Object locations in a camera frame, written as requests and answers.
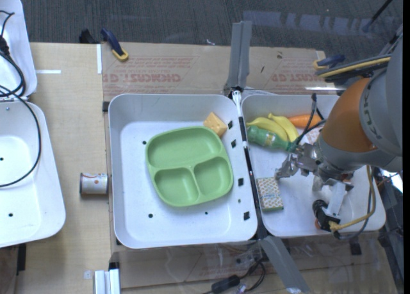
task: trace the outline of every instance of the white container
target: white container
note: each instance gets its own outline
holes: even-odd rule
[[[37,87],[31,49],[20,0],[0,0],[0,10],[14,12],[3,36],[10,54],[26,80],[25,97]],[[0,31],[6,14],[0,13]],[[0,85],[15,88],[19,78],[14,68],[0,58]],[[11,186],[0,188],[0,248],[39,240],[56,234],[65,221],[65,207],[51,141],[42,110],[28,102],[38,119],[41,155],[29,176]],[[18,99],[0,98],[0,184],[23,176],[34,164],[38,152],[35,119]]]
[[[338,96],[319,95],[318,107],[328,116]],[[250,95],[242,102],[243,117],[310,113],[310,95]],[[202,125],[213,111],[233,127],[222,141],[231,160],[234,185],[217,200],[188,208],[172,208],[156,194],[145,163],[144,143],[156,134],[186,126]],[[239,242],[251,239],[258,226],[254,197],[242,146],[238,112],[234,102],[223,95],[125,94],[112,100],[110,118],[114,230],[118,240],[131,249],[203,243]],[[236,140],[236,147],[231,142]],[[286,158],[285,152],[270,151],[250,144],[255,178],[273,177]],[[341,222],[366,214],[369,184],[365,168],[355,173],[355,188],[345,197]],[[329,201],[331,190],[312,191],[313,176],[298,174],[279,181],[284,209],[262,212],[263,225],[271,234],[286,238],[329,234],[315,227],[312,203]],[[386,219],[378,193],[377,209],[366,231],[381,228]],[[362,223],[341,230],[356,231]]]

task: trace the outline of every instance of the banana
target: banana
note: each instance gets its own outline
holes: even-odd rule
[[[299,136],[299,132],[297,131],[296,127],[289,121],[287,117],[279,117],[277,115],[273,115],[269,113],[268,119],[275,121],[278,123],[288,135],[289,141],[293,142]]]
[[[286,131],[277,122],[266,117],[257,117],[252,122],[246,123],[246,126],[257,126],[260,129],[265,129],[271,133],[275,133],[283,140],[289,140]]]

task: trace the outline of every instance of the carrot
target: carrot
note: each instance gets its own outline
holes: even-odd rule
[[[310,114],[302,114],[302,115],[296,115],[294,117],[288,117],[289,121],[295,127],[306,127],[306,124],[308,124],[309,118],[310,118]],[[312,121],[310,122],[310,126],[314,126],[320,121],[322,121],[322,119],[317,114],[314,114]]]

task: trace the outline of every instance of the green divided plate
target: green divided plate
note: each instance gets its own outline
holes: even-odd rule
[[[217,199],[233,185],[224,144],[207,127],[183,127],[152,137],[145,149],[145,160],[156,192],[171,206],[192,206]]]

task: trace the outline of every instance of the metal can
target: metal can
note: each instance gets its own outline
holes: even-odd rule
[[[108,193],[108,175],[80,173],[79,192],[82,195],[106,195]]]

